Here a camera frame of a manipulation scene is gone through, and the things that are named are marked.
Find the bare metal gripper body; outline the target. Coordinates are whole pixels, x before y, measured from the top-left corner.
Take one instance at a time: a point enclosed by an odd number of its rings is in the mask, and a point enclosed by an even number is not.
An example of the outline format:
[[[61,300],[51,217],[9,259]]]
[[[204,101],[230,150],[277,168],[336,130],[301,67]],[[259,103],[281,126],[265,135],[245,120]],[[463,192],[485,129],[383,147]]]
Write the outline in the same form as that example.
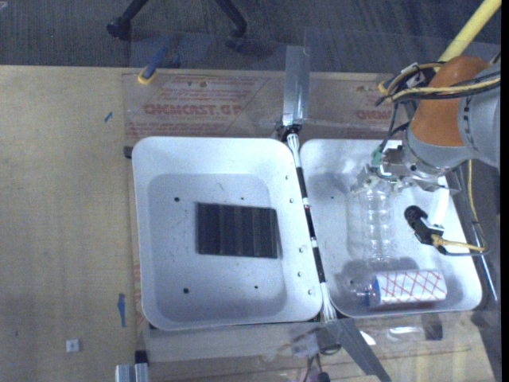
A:
[[[406,177],[406,187],[417,186],[434,192],[448,188],[446,148],[422,141],[385,141],[380,145],[379,176]]]

